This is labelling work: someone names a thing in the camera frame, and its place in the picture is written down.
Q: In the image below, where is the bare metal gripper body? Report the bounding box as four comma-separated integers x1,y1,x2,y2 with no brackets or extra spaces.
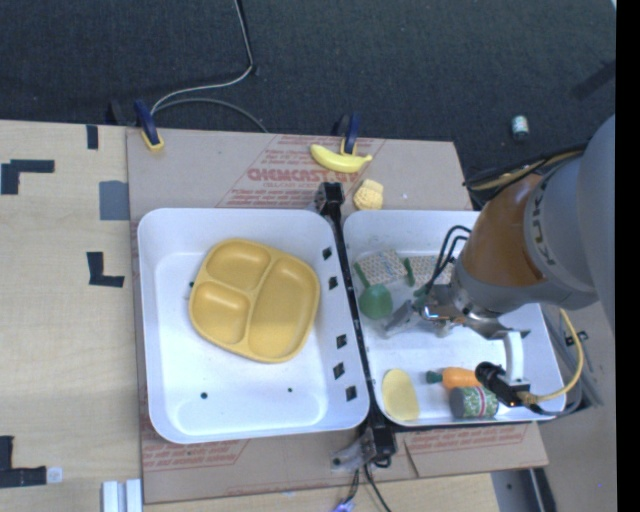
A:
415,283,531,342

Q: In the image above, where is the white plastic tray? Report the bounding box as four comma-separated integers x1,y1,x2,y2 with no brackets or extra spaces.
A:
137,207,371,445
342,209,569,428

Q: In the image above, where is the green pear shaped toy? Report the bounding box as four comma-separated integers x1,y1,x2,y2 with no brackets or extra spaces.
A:
353,261,394,321

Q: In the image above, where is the thin black rod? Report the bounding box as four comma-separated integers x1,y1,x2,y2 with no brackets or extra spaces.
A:
327,209,384,432

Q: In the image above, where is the orange carrot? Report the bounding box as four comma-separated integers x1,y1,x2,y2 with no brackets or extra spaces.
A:
425,366,482,391

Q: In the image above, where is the yellow oval slice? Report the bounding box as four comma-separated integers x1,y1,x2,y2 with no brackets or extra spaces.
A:
381,368,421,423

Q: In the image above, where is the green and red labelled can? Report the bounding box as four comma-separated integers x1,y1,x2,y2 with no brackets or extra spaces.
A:
448,384,501,421

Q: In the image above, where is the yellow textured toy food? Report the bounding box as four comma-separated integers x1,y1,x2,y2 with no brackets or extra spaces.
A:
352,178,385,212

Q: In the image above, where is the yellow divided plate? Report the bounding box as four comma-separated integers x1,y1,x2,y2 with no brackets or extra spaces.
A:
188,238,322,365

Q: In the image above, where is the yellow banana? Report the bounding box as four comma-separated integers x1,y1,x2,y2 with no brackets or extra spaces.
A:
309,143,374,174

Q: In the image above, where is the brown cardboard board red print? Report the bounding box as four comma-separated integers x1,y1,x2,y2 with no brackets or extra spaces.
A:
125,127,550,505

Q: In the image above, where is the black cylinder on white bracket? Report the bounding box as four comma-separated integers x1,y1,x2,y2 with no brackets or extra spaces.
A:
474,329,532,408

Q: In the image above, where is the black block with thin wires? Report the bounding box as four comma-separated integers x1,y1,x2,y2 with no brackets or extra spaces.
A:
313,181,347,217
367,423,399,464

